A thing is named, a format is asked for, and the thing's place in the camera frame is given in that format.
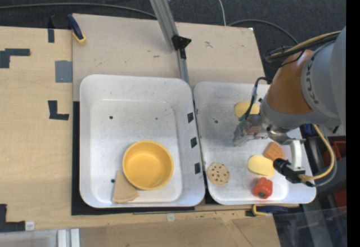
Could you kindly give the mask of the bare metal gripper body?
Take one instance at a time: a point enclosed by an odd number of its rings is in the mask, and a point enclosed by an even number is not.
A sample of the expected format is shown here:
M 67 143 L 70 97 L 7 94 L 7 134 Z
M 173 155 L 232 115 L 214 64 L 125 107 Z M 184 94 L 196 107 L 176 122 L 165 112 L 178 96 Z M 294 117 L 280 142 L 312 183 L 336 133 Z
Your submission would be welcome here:
M 291 138 L 287 135 L 288 130 L 271 123 L 267 118 L 260 115 L 245 115 L 240 118 L 240 144 L 243 145 L 251 140 L 271 139 L 280 145 L 288 145 Z

